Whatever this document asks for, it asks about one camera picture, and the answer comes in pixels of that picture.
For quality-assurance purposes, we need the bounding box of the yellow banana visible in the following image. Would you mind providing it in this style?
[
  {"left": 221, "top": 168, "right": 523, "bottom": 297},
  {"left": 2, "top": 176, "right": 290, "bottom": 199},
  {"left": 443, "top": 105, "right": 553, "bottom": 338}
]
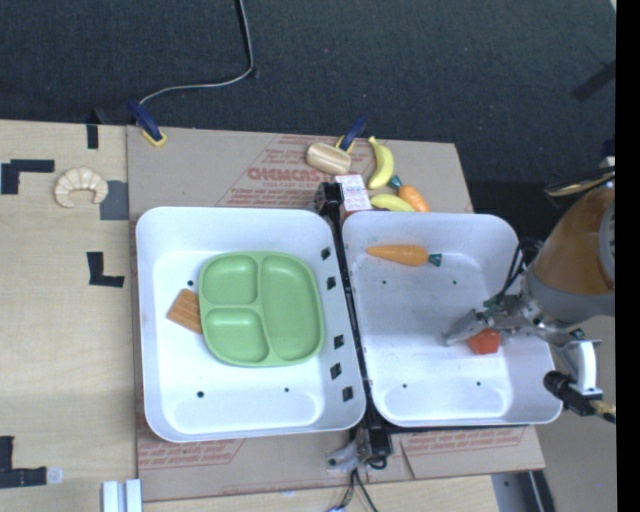
[
  {"left": 369, "top": 192, "right": 417, "bottom": 213},
  {"left": 366, "top": 135, "right": 396, "bottom": 190}
]

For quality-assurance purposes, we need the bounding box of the green divided plate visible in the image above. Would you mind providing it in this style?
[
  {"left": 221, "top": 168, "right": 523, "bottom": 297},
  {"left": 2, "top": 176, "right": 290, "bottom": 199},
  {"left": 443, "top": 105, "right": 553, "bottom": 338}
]
[{"left": 197, "top": 250, "right": 327, "bottom": 369}]

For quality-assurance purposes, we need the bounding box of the brown cardboard board, red print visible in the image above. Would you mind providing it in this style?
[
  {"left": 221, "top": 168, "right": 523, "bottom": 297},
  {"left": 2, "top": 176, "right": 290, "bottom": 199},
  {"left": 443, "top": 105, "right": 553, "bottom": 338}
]
[{"left": 125, "top": 124, "right": 547, "bottom": 503}]

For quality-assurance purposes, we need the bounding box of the black cylinder on white bracket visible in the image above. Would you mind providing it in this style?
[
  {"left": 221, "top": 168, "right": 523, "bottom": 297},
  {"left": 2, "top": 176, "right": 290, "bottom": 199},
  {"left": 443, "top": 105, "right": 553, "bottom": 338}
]
[{"left": 543, "top": 339, "right": 604, "bottom": 417}]

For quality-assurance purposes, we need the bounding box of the beige croissant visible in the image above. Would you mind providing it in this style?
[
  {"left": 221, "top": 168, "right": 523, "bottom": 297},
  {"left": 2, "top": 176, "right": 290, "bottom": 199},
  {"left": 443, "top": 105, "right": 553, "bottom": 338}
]
[{"left": 53, "top": 165, "right": 110, "bottom": 210}]

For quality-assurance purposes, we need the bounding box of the white plastic tray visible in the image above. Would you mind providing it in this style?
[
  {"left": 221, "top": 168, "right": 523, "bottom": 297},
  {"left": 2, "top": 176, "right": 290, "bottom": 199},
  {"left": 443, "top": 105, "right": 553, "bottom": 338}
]
[
  {"left": 134, "top": 205, "right": 368, "bottom": 444},
  {"left": 341, "top": 210, "right": 564, "bottom": 429}
]

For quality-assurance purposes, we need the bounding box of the thin black and white rod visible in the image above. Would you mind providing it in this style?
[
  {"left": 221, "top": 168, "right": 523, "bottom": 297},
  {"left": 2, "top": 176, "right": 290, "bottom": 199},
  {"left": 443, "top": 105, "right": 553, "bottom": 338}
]
[{"left": 326, "top": 209, "right": 381, "bottom": 474}]

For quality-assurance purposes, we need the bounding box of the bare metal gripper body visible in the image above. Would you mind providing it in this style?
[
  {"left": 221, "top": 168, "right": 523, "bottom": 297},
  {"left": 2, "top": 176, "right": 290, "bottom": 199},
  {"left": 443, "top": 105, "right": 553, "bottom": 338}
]
[{"left": 480, "top": 292, "right": 550, "bottom": 339}]

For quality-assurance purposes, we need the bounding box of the red cube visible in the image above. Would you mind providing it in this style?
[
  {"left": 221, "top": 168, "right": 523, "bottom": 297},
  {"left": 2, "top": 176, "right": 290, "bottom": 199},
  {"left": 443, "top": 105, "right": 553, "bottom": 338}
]
[{"left": 466, "top": 327, "right": 503, "bottom": 357}]

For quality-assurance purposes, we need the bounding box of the orange biscuit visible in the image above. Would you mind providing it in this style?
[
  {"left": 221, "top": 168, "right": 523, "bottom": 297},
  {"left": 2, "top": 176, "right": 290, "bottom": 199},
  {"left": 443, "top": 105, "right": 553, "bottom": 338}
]
[{"left": 165, "top": 287, "right": 204, "bottom": 336}]

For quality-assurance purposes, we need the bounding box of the black block with thin wires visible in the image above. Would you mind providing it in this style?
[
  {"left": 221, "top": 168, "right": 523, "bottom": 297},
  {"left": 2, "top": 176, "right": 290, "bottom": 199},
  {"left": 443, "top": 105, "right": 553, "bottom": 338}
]
[
  {"left": 315, "top": 181, "right": 347, "bottom": 217},
  {"left": 366, "top": 425, "right": 395, "bottom": 457}
]

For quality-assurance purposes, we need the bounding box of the beige bread bun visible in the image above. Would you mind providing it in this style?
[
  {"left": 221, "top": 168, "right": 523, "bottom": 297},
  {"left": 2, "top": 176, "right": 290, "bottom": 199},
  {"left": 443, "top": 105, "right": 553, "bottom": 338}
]
[{"left": 305, "top": 141, "right": 353, "bottom": 176}]

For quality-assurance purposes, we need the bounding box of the orange carrot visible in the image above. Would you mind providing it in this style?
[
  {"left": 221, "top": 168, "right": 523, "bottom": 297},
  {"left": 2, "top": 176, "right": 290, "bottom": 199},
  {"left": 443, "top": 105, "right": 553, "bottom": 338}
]
[
  {"left": 388, "top": 174, "right": 432, "bottom": 214},
  {"left": 365, "top": 243, "right": 444, "bottom": 268}
]

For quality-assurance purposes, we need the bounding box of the white carton, red print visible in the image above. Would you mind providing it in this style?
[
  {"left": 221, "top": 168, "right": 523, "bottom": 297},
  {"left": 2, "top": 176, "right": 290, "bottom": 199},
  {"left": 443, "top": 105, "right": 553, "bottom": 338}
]
[{"left": 333, "top": 173, "right": 374, "bottom": 214}]

